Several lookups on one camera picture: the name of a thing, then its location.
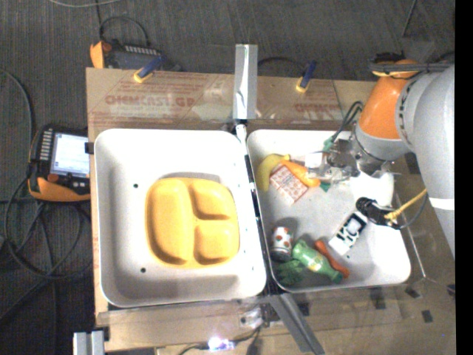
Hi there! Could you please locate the yellow banana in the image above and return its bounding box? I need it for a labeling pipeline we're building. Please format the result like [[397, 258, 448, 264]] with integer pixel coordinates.
[[256, 153, 291, 192]]

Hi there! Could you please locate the pink patterned carton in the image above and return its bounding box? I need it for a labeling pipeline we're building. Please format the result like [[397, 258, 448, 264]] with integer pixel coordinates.
[[268, 164, 310, 206]]

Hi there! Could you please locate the yellow divided plate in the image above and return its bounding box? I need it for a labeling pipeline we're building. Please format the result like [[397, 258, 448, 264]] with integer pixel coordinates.
[[145, 177, 241, 268]]

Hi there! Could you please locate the orange carrot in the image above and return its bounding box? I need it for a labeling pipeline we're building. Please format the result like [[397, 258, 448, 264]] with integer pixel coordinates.
[[282, 159, 332, 193]]

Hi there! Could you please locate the white plastic tray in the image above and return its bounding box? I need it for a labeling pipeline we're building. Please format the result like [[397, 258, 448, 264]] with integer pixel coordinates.
[[93, 127, 268, 309], [246, 129, 412, 294]]

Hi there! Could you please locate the orange toy sausage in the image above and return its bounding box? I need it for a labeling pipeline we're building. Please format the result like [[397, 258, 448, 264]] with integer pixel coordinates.
[[315, 239, 350, 279]]

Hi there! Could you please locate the green broccoli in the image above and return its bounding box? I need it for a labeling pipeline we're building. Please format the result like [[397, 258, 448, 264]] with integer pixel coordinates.
[[275, 259, 306, 287]]

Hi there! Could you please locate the brown cardboard board, red print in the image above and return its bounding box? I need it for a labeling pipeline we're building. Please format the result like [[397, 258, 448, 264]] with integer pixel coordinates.
[[85, 67, 418, 351]]

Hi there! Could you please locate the red and white can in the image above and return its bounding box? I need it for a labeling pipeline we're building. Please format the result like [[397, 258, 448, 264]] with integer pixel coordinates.
[[269, 226, 295, 263]]

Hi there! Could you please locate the green bottle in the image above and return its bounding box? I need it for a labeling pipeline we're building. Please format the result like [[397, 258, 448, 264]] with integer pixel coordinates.
[[291, 239, 344, 284]]

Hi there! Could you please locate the black cylinder on white bracket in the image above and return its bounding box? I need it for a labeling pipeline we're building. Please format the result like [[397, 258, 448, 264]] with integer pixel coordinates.
[[349, 170, 400, 229]]

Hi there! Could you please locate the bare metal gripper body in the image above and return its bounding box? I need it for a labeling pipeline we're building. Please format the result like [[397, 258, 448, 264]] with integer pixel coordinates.
[[326, 138, 375, 179]]

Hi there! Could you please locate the black and white carton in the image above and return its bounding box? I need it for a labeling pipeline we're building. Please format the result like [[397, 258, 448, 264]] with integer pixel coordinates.
[[327, 212, 369, 257]]

